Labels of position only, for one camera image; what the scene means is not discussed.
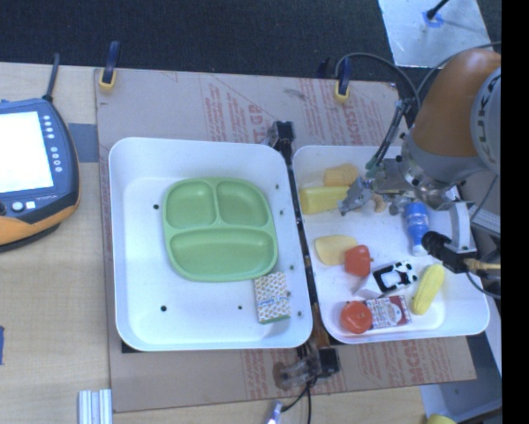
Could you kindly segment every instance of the white screen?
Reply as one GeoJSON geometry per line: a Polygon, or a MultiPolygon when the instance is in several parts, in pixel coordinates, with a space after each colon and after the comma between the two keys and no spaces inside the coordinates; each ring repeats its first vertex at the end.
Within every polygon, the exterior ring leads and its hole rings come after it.
{"type": "Polygon", "coordinates": [[[0,115],[0,193],[53,185],[38,113],[0,115]]]}

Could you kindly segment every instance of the blue bottle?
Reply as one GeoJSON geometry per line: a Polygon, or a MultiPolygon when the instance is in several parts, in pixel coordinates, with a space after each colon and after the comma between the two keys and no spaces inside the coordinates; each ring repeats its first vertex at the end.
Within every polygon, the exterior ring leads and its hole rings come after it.
{"type": "Polygon", "coordinates": [[[407,233],[412,240],[413,255],[423,256],[427,254],[427,250],[421,245],[421,239],[429,231],[427,207],[420,201],[411,202],[405,205],[404,214],[407,233]]]}

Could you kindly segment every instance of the wooden table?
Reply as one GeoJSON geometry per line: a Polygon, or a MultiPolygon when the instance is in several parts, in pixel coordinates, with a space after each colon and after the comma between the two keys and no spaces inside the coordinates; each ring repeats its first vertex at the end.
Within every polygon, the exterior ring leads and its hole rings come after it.
{"type": "MultiPolygon", "coordinates": [[[[0,63],[0,101],[41,97],[51,64],[0,63]]],[[[94,68],[61,65],[54,104],[68,124],[95,125],[94,68]]],[[[0,422],[76,423],[81,390],[110,387],[97,163],[81,163],[81,203],[58,230],[0,254],[0,422]]],[[[117,413],[114,423],[263,422],[270,401],[117,413]]],[[[426,416],[418,387],[313,396],[312,422],[400,422],[426,416]]],[[[304,423],[302,399],[282,422],[304,423]]]]}

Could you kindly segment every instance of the white tray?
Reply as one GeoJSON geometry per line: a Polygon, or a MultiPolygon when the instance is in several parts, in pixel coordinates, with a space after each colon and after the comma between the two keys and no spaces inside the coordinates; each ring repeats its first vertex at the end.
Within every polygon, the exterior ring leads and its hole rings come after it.
{"type": "Polygon", "coordinates": [[[257,144],[127,138],[109,157],[117,330],[143,351],[292,348],[313,318],[285,161],[257,144]],[[164,248],[162,198],[185,178],[230,177],[266,195],[291,317],[260,324],[253,280],[200,283],[181,277],[164,248]]]}
{"type": "MultiPolygon", "coordinates": [[[[293,169],[298,189],[308,186],[322,186],[326,168],[342,163],[352,163],[359,168],[359,174],[366,175],[366,164],[378,147],[357,146],[306,146],[299,149],[293,158],[293,169]]],[[[388,157],[400,153],[400,148],[392,147],[388,157]]],[[[429,229],[451,237],[450,215],[429,209],[429,229]]],[[[359,244],[368,246],[372,271],[388,266],[396,261],[410,261],[417,272],[439,262],[430,255],[411,255],[411,243],[407,236],[404,219],[392,216],[386,209],[383,213],[374,212],[374,203],[368,202],[360,211],[348,212],[341,216],[338,209],[314,215],[303,215],[306,240],[309,246],[311,264],[314,270],[315,285],[323,324],[335,339],[347,344],[397,341],[425,337],[450,337],[477,334],[487,327],[489,308],[486,296],[470,283],[465,274],[453,274],[447,270],[444,284],[435,301],[424,315],[412,314],[412,322],[393,328],[373,329],[361,335],[344,330],[339,324],[339,315],[348,300],[361,299],[353,295],[360,287],[365,287],[361,278],[344,271],[343,266],[326,266],[319,261],[314,251],[314,240],[328,235],[354,237],[359,244]]],[[[368,287],[372,282],[370,276],[368,287]]],[[[416,289],[413,286],[395,295],[403,294],[408,306],[416,289]]]]}

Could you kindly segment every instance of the black floor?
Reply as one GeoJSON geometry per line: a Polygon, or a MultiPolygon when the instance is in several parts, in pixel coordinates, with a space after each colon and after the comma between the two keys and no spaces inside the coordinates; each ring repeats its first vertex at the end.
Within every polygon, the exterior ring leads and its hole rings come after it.
{"type": "MultiPolygon", "coordinates": [[[[502,0],[477,2],[501,41],[502,0]]],[[[311,78],[327,57],[392,61],[378,0],[0,0],[0,61],[101,66],[111,41],[120,67],[143,69],[311,78]]],[[[352,78],[396,74],[361,60],[352,78]]]]}

